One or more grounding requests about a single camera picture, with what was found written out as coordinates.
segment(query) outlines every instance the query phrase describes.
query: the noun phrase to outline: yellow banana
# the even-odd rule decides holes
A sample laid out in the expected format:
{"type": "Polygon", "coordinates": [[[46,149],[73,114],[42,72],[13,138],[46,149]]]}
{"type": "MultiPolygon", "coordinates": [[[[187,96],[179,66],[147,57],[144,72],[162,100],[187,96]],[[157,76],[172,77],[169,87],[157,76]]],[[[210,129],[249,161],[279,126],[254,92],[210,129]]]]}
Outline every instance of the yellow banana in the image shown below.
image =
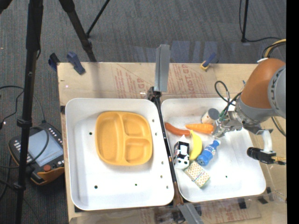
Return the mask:
{"type": "Polygon", "coordinates": [[[202,151],[202,140],[193,130],[190,130],[190,133],[193,141],[193,149],[190,152],[189,160],[192,161],[195,160],[202,151]]]}

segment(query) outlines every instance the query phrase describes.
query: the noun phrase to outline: divided orange plate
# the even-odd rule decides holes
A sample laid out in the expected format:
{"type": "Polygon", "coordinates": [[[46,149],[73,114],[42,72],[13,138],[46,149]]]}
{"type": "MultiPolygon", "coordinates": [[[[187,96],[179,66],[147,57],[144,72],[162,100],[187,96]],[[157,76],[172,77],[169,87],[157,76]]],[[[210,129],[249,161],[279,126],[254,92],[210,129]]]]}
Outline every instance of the divided orange plate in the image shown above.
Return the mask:
{"type": "Polygon", "coordinates": [[[153,141],[148,121],[133,112],[106,111],[95,125],[98,156],[106,163],[133,166],[152,156],[153,141]]]}

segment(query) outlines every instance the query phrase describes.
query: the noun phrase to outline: wooden table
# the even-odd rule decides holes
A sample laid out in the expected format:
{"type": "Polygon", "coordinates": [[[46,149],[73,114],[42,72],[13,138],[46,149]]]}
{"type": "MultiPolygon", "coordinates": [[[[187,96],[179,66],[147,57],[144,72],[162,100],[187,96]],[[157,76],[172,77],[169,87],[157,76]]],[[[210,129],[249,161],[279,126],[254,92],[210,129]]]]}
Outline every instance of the wooden table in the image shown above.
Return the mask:
{"type": "MultiPolygon", "coordinates": [[[[60,63],[57,66],[58,88],[61,106],[73,98],[143,98],[148,89],[154,86],[154,63],[82,63],[86,73],[79,75],[71,63],[60,63]]],[[[214,89],[217,80],[223,81],[233,97],[247,81],[257,64],[211,64],[203,71],[199,64],[171,63],[168,79],[168,91],[164,92],[166,98],[200,98],[218,97],[214,89]]],[[[225,96],[225,90],[219,86],[219,90],[225,96]]],[[[278,118],[281,126],[286,130],[286,120],[278,118]]],[[[64,140],[65,181],[68,202],[68,215],[70,223],[118,223],[135,224],[155,223],[155,211],[153,209],[119,210],[113,211],[80,211],[76,212],[71,200],[69,166],[67,156],[67,137],[65,115],[61,113],[62,134],[64,140]]],[[[286,157],[286,138],[279,133],[271,119],[262,123],[262,128],[273,128],[271,133],[273,150],[277,156],[286,157]]],[[[255,147],[263,148],[263,139],[260,136],[250,134],[255,147]]],[[[282,224],[287,223],[286,200],[286,166],[266,165],[261,167],[270,187],[270,195],[263,196],[267,203],[256,201],[257,197],[249,200],[246,217],[238,210],[213,210],[203,213],[204,223],[246,223],[246,224],[282,224]]]]}

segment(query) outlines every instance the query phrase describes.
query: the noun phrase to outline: plastic bottle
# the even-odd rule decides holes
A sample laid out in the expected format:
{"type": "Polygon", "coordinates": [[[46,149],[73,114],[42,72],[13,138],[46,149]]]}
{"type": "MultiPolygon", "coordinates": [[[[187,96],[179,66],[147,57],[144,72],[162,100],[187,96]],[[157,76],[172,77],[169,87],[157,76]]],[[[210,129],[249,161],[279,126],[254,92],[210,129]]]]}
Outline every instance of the plastic bottle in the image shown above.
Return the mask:
{"type": "Polygon", "coordinates": [[[214,140],[202,150],[201,154],[197,157],[196,162],[201,166],[208,165],[209,161],[214,157],[217,147],[220,145],[220,140],[214,140]]]}

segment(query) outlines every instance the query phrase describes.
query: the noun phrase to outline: orange carrot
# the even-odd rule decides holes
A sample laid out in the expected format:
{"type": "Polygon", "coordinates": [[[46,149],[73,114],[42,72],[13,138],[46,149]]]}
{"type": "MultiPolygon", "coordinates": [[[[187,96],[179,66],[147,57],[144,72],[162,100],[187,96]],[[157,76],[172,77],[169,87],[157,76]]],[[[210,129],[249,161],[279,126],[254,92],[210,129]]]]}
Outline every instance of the orange carrot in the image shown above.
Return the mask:
{"type": "Polygon", "coordinates": [[[175,135],[179,135],[179,136],[189,136],[190,135],[190,131],[189,130],[184,130],[184,129],[178,129],[174,126],[172,126],[170,123],[164,123],[165,125],[165,129],[168,130],[169,132],[175,134],[175,135]]]}
{"type": "Polygon", "coordinates": [[[211,124],[189,124],[185,125],[187,129],[192,129],[194,131],[200,132],[200,133],[207,133],[211,134],[214,131],[214,126],[211,124]]]}

